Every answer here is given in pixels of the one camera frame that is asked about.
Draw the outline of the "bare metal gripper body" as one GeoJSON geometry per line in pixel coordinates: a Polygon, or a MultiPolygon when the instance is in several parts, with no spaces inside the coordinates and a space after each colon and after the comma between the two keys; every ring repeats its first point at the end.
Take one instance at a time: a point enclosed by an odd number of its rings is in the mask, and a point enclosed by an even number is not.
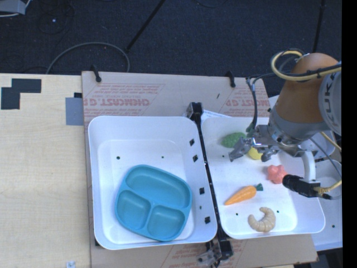
{"type": "Polygon", "coordinates": [[[254,138],[257,149],[282,150],[286,153],[304,152],[301,143],[310,137],[309,125],[249,125],[247,137],[254,138]]]}

